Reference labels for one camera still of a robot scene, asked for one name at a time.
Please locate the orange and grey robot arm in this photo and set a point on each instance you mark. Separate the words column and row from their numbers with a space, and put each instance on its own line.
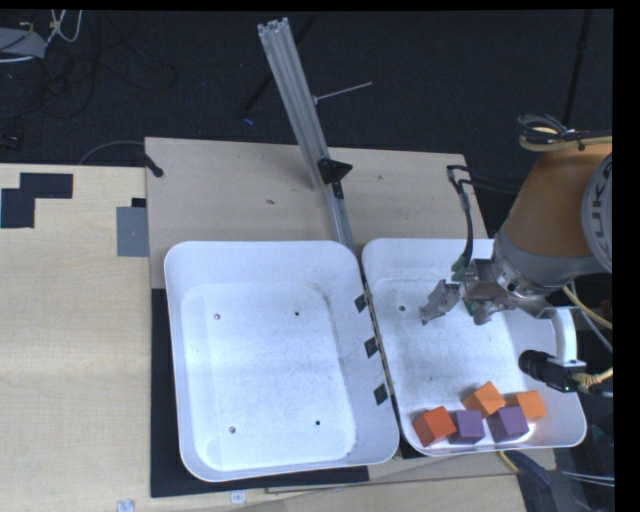
column 545, row 210

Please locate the pale wood board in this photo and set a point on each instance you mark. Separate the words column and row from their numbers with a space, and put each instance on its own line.
column 225, row 200

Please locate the black cylinder on white bracket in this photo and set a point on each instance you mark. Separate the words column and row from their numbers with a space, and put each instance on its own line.
column 542, row 367

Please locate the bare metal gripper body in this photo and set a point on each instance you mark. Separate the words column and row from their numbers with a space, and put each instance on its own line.
column 487, row 290

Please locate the purple cube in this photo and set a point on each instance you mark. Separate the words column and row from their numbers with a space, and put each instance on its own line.
column 509, row 422
column 469, row 425

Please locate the white plastic tray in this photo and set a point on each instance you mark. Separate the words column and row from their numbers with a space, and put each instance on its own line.
column 270, row 370
column 450, row 350

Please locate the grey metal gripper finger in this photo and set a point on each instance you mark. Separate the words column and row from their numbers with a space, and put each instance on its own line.
column 486, row 312
column 439, row 302

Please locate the red-orange cube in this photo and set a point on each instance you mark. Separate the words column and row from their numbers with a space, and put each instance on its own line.
column 434, row 425

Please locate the orange cube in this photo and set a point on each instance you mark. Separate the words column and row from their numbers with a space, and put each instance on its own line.
column 484, row 397
column 531, row 404

